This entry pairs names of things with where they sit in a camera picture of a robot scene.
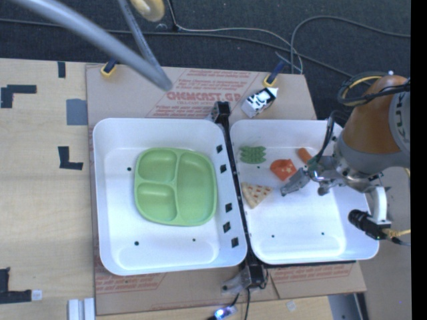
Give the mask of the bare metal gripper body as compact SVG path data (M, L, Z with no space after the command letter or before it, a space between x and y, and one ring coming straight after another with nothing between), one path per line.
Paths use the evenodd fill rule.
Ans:
M310 177L318 183L334 180L334 187L348 186L358 192L373 191L378 184L372 180L390 164L386 154L333 154L316 156L307 162Z

